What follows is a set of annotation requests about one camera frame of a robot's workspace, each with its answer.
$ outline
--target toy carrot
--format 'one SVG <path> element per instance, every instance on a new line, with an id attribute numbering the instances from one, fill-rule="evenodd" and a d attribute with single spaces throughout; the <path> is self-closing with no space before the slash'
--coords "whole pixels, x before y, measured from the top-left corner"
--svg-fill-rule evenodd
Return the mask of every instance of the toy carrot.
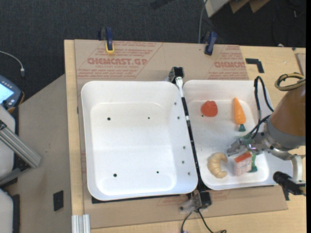
<path id="1" fill-rule="evenodd" d="M 234 119 L 237 124 L 240 124 L 239 132 L 246 131 L 244 127 L 246 117 L 242 109 L 242 106 L 237 98 L 234 98 Z"/>

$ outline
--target toy food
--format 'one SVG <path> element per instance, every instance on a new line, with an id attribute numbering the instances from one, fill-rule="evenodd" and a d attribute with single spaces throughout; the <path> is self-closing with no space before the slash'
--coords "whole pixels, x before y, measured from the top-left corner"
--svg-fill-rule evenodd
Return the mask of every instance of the toy food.
<path id="1" fill-rule="evenodd" d="M 220 161 L 228 162 L 227 156 L 224 153 L 214 153 L 208 158 L 207 167 L 210 172 L 218 179 L 222 179 L 227 176 L 226 171 L 222 171 L 220 168 Z"/>
<path id="2" fill-rule="evenodd" d="M 243 108 L 237 98 L 234 98 L 234 120 L 237 124 L 240 125 L 239 131 L 246 131 L 244 123 L 246 122 L 246 117 L 243 111 Z"/>
<path id="3" fill-rule="evenodd" d="M 252 170 L 252 154 L 246 152 L 234 158 L 234 174 L 240 176 Z"/>
<path id="4" fill-rule="evenodd" d="M 214 117 L 218 114 L 218 108 L 215 101 L 206 101 L 202 107 L 201 112 L 206 117 Z"/>

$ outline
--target dark floor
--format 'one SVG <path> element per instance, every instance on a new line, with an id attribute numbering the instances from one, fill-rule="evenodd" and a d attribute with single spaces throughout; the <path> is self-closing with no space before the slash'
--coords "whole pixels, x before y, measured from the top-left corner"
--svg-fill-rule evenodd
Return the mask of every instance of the dark floor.
<path id="1" fill-rule="evenodd" d="M 97 39 L 101 26 L 112 27 L 115 40 L 197 42 L 203 0 L 157 9 L 154 1 L 0 0 L 0 50 L 21 60 L 26 77 L 3 54 L 0 74 L 29 98 L 64 73 L 64 39 Z M 272 0 L 255 14 L 246 5 L 234 15 L 226 5 L 212 18 L 205 12 L 202 33 L 212 30 L 219 44 L 305 47 L 306 0 Z"/>

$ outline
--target screen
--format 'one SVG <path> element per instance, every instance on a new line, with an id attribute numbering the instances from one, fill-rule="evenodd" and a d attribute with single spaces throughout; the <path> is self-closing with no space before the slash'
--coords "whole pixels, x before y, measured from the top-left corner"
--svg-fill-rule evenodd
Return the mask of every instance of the screen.
<path id="1" fill-rule="evenodd" d="M 4 85 L 0 84 L 0 103 L 3 103 L 4 100 L 9 98 L 14 94 L 9 88 L 5 87 Z"/>

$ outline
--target wire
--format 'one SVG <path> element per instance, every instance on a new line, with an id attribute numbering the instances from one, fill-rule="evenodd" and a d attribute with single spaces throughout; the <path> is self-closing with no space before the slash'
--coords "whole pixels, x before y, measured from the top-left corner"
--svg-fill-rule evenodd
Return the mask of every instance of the wire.
<path id="1" fill-rule="evenodd" d="M 264 96 L 264 100 L 266 101 L 266 104 L 268 106 L 268 108 L 273 112 L 274 109 L 272 108 L 272 106 L 269 104 L 268 102 L 268 98 L 267 98 L 267 92 L 266 92 L 266 87 L 264 85 L 264 82 L 262 80 L 262 78 L 260 76 L 257 76 L 254 80 L 254 87 L 255 87 L 255 100 L 256 100 L 256 106 L 257 106 L 257 111 L 258 111 L 258 124 L 255 126 L 255 128 L 250 132 L 251 134 L 255 131 L 255 133 L 252 135 L 252 139 L 255 138 L 255 136 L 257 135 L 258 131 L 259 131 L 259 127 L 260 125 L 266 121 L 266 119 L 268 119 L 269 116 L 266 116 L 264 119 L 265 120 L 261 120 L 261 108 L 260 108 L 260 103 L 259 103 L 259 98 L 258 98 L 258 81 L 261 82 L 262 85 L 262 90 L 263 90 L 263 96 Z"/>
<path id="2" fill-rule="evenodd" d="M 200 208 L 198 209 L 198 213 L 200 214 L 200 217 L 201 217 L 201 219 L 203 220 L 203 223 L 204 223 L 205 227 L 208 229 L 208 231 L 209 231 L 210 233 L 214 233 L 214 232 L 207 226 L 207 224 L 206 224 L 206 222 L 205 222 L 205 220 L 204 220 L 204 217 L 202 216 L 202 214 L 201 214 L 201 212 L 200 212 Z"/>
<path id="3" fill-rule="evenodd" d="M 206 5 L 207 1 L 208 1 L 208 0 L 205 0 L 204 5 L 203 5 L 203 7 L 202 7 L 202 11 L 201 11 L 200 23 L 199 23 L 199 40 L 198 40 L 198 43 L 201 43 L 202 18 L 203 18 L 203 12 L 204 12 L 205 5 Z"/>
<path id="4" fill-rule="evenodd" d="M 302 35 L 302 42 L 305 40 L 305 32 L 300 29 L 299 27 L 297 27 L 295 24 L 297 22 L 297 20 L 302 16 L 302 15 L 307 15 L 306 14 L 306 9 L 304 9 L 303 11 L 301 11 L 299 14 L 297 12 L 299 12 L 299 10 L 293 6 L 284 6 L 284 7 L 280 7 L 279 4 L 278 4 L 278 0 L 275 0 L 275 7 L 276 7 L 276 12 L 273 16 L 273 19 L 272 19 L 272 23 L 271 23 L 271 34 L 272 34 L 272 40 L 274 42 L 275 45 L 278 45 L 278 42 L 276 42 L 276 36 L 275 36 L 275 23 L 276 22 L 279 22 L 281 25 L 287 27 L 287 30 L 286 30 L 286 41 L 284 43 L 284 45 L 286 47 L 289 47 L 290 46 L 290 42 L 289 42 L 289 36 L 290 36 L 290 31 L 295 28 L 295 29 L 298 29 L 296 32 L 300 32 L 301 35 Z M 293 18 L 289 18 L 287 16 L 282 16 L 281 12 L 282 11 L 286 11 L 285 9 L 290 9 L 292 10 L 292 13 L 294 15 Z"/>
<path id="5" fill-rule="evenodd" d="M 24 67 L 23 67 L 22 62 L 21 62 L 18 58 L 16 58 L 15 56 L 13 56 L 13 55 L 11 55 L 11 54 L 9 54 L 9 53 L 7 53 L 7 52 L 0 51 L 0 53 L 3 53 L 3 54 L 5 54 L 5 55 L 8 55 L 8 56 L 12 57 L 13 59 L 15 59 L 15 60 L 20 64 L 20 66 L 21 66 L 21 69 L 20 69 L 20 74 L 21 74 L 21 76 L 22 76 L 22 77 L 25 77 L 25 69 L 24 69 Z"/>
<path id="6" fill-rule="evenodd" d="M 190 217 L 190 215 L 191 215 L 192 213 L 193 213 L 193 211 L 190 212 L 190 213 L 188 214 L 188 216 L 186 216 L 186 218 L 184 219 L 183 224 L 181 225 L 180 233 L 184 233 L 184 224 L 185 224 L 186 220 L 188 219 L 188 217 Z"/>
<path id="7" fill-rule="evenodd" d="M 201 212 L 200 212 L 200 209 L 201 209 L 201 208 L 198 208 L 197 210 L 194 210 L 194 211 L 190 212 L 190 213 L 188 214 L 188 216 L 186 216 L 186 218 L 185 218 L 184 221 L 183 221 L 183 224 L 181 225 L 181 230 L 180 230 L 181 233 L 184 233 L 184 224 L 185 224 L 186 220 L 188 219 L 188 217 L 190 217 L 190 215 L 191 215 L 193 212 L 199 213 L 201 219 L 203 220 L 203 223 L 204 223 L 205 227 L 208 229 L 208 231 L 209 231 L 210 233 L 214 233 L 214 232 L 208 227 L 208 225 L 206 224 L 206 222 L 205 222 L 205 220 L 204 220 L 204 217 L 202 216 L 202 214 L 201 214 Z"/>
<path id="8" fill-rule="evenodd" d="M 287 85 L 287 86 L 280 86 L 282 81 L 285 81 L 287 78 L 297 78 L 299 79 L 297 83 Z M 288 74 L 283 74 L 281 75 L 275 82 L 275 87 L 280 90 L 280 91 L 290 91 L 290 90 L 295 90 L 303 85 L 306 84 L 306 77 L 300 73 L 288 73 Z"/>
<path id="9" fill-rule="evenodd" d="M 268 101 L 268 98 L 267 98 L 266 87 L 265 87 L 265 85 L 264 85 L 264 82 L 263 82 L 261 76 L 257 76 L 257 77 L 255 78 L 255 81 L 254 81 L 254 86 L 255 86 L 255 98 L 256 98 L 256 101 L 258 100 L 258 80 L 261 82 L 261 85 L 262 85 L 264 100 L 266 101 L 266 104 L 267 104 L 268 108 L 273 112 L 274 109 L 273 109 L 272 106 L 269 104 L 269 101 Z"/>

